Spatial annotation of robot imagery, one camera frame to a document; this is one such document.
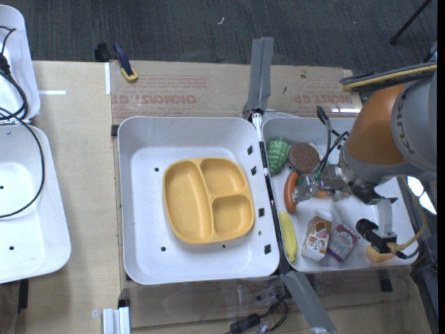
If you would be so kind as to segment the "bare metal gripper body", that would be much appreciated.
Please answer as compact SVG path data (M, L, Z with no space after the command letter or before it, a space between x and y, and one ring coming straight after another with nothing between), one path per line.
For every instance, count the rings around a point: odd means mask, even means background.
M318 187L321 191L325 191L334 202L338 202L352 194L350 187L341 177L339 167L337 165L328 164L318 181Z

